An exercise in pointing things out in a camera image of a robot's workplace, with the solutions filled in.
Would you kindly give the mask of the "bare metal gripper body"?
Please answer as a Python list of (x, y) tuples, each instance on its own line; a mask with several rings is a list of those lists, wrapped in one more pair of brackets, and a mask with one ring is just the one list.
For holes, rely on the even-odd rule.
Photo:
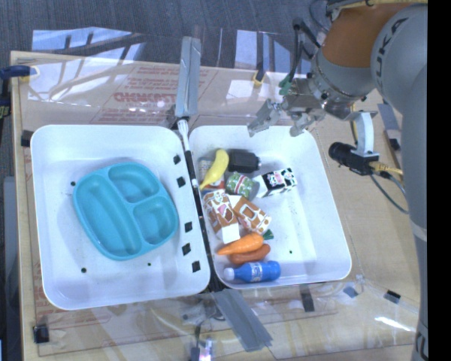
[(281, 109), (295, 123), (313, 123), (323, 120), (327, 114), (339, 119), (348, 117), (355, 101), (355, 96), (321, 80), (294, 78), (283, 96)]

